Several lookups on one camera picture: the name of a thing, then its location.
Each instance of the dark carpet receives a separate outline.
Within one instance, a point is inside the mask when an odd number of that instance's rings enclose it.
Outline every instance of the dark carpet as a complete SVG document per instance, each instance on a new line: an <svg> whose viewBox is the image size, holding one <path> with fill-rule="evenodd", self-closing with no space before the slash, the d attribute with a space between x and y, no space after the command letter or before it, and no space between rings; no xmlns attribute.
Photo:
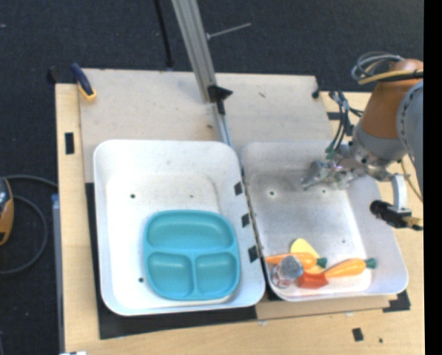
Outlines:
<svg viewBox="0 0 442 355"><path fill-rule="evenodd" d="M349 76L356 58L384 50L423 59L424 0L198 0L208 33L251 22L213 38L216 72L316 75L321 89L369 90ZM161 8L175 61L190 70L170 0ZM0 175L57 180L53 86L71 82L69 66L164 70L166 54L153 0L0 0ZM51 194L15 181L14 192L44 212ZM29 260L41 244L38 216L23 204L0 268ZM7 355L58 353L53 235L41 259L0 276L0 333Z"/></svg>

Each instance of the white tray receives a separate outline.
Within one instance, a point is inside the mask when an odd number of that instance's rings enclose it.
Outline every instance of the white tray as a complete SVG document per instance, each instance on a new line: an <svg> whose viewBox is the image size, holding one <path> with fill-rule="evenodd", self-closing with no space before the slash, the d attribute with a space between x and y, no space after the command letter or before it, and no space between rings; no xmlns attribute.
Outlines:
<svg viewBox="0 0 442 355"><path fill-rule="evenodd" d="M372 201L381 199L375 180L361 177L345 190L318 184L305 191L301 185L309 165L324 159L328 145L298 141L244 147L241 160L261 252L265 257L287 253L300 237L328 259L328 266L352 257L373 257L377 267L331 279L319 289L269 284L279 297L293 302L397 294L405 289L408 274L392 227L369 210Z"/></svg>
<svg viewBox="0 0 442 355"><path fill-rule="evenodd" d="M240 308L256 304L265 289L237 155L212 141L111 140L94 152L94 178L101 295L124 316ZM177 301L158 296L145 279L143 228L154 213L198 209L222 214L235 229L241 259L237 289L219 300Z"/></svg>

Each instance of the blue tool handle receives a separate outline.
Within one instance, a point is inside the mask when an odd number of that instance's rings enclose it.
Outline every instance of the blue tool handle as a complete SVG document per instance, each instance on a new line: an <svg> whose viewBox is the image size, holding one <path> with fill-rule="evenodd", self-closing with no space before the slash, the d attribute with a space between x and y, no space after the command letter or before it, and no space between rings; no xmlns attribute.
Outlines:
<svg viewBox="0 0 442 355"><path fill-rule="evenodd" d="M96 97L96 91L91 87L87 76L77 63L71 64L71 71L73 72L79 84L79 89L87 100L92 100Z"/></svg>

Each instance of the wooden table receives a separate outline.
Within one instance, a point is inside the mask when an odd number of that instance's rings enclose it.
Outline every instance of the wooden table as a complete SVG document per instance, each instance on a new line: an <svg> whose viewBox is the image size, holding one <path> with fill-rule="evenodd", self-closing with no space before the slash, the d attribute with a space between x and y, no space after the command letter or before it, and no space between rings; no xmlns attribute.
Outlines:
<svg viewBox="0 0 442 355"><path fill-rule="evenodd" d="M121 80L129 74L115 72ZM135 73L135 79L155 73ZM198 93L194 77L189 73L171 73L162 78L177 78L191 83L185 98ZM88 71L90 80L98 80L97 72ZM326 93L316 100L311 99L315 89L313 77L279 75L235 75L220 74L218 82L229 88L234 81L241 80L239 89L255 89L256 98L264 104L265 98L278 101L277 110L282 112L292 96L301 96L305 104L322 104L326 111L336 112L337 107ZM99 97L109 90L101 80L96 82ZM240 91L240 100L245 92ZM367 93L347 93L349 103L356 109L363 109L368 100ZM87 199L84 184L84 151L81 140L81 96L72 84L56 85L56 120L58 141L58 179L61 207L61 352L86 351L93 354L424 354L424 292L423 292L423 232L408 229L396 230L398 245L409 272L406 288L411 308L405 311L385 313L382 308L396 296L359 299L356 301L323 302L302 305L295 308L287 302L262 300L257 306L258 320L249 322L209 325L197 328L157 331L114 339L100 339L98 313L94 284L93 259L88 229ZM228 119L241 122L244 111L232 105L227 106ZM285 105L284 109L294 109ZM285 115L269 117L273 126L285 126L285 133L291 132L289 124L283 124ZM331 121L332 129L336 122ZM67 140L74 148L67 148ZM416 183L414 169L405 160L407 171ZM393 172L402 172L396 164ZM392 201L392 189L388 184L379 185L384 200ZM423 217L423 204L409 190L409 206L414 216Z"/></svg>

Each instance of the blue divided plate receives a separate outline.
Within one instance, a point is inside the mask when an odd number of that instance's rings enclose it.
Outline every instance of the blue divided plate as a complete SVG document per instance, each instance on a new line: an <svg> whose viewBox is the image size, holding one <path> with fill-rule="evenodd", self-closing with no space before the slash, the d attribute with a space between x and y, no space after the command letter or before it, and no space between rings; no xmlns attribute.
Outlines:
<svg viewBox="0 0 442 355"><path fill-rule="evenodd" d="M237 288L237 237L220 214L169 210L154 214L143 238L147 281L170 300L214 300Z"/></svg>

